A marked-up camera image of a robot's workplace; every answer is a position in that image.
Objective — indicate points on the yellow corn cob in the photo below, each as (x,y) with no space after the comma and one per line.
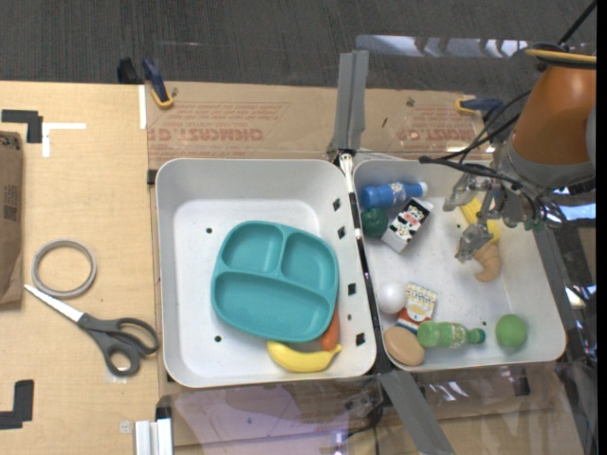
(473,210)

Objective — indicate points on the small colourful printed carton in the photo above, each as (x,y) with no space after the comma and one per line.
(419,303)

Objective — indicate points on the dark green broccoli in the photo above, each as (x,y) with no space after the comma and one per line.
(374,222)

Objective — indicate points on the tan round biscuit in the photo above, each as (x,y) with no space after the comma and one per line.
(403,346)

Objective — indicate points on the green ball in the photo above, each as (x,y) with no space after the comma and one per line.
(511,331)

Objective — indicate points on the tan croissant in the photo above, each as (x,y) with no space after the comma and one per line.
(491,266)

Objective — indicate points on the white ball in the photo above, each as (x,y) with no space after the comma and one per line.
(391,296)

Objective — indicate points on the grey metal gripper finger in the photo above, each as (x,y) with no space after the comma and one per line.
(461,191)
(475,237)

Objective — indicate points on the green plastic bottle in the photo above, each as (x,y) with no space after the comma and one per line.
(446,335)

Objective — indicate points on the clear tape roll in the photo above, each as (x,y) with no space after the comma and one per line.
(39,280)

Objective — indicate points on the white plastic tray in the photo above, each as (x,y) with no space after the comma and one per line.
(189,263)
(450,296)

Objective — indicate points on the white carton with colourful print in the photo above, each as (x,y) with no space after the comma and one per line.
(407,225)

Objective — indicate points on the teal divided plate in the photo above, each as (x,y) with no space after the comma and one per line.
(270,296)

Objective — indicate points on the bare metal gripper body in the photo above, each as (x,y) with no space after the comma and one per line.
(514,204)

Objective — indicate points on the orange carrot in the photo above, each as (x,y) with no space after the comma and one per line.
(331,337)

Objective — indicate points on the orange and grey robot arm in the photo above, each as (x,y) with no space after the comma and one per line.
(555,116)

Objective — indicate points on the blue bottle white cap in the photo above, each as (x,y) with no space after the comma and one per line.
(384,195)

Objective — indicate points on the brown paper bag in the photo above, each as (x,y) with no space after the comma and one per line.
(10,216)

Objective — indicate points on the brown cardboard board red print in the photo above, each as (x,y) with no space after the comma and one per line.
(237,112)

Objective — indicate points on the yellow banana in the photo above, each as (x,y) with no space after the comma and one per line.
(299,359)

